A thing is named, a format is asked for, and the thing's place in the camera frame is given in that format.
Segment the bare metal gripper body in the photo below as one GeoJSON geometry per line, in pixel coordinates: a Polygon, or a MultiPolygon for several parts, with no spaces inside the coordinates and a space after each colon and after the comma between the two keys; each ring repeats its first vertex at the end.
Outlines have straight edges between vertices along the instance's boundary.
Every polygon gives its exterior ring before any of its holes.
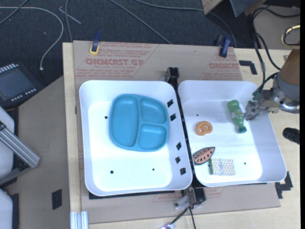
{"type": "Polygon", "coordinates": [[[255,111],[258,115],[278,113],[278,111],[291,114],[300,113],[299,102],[291,99],[281,90],[263,90],[255,103],[255,111]]]}

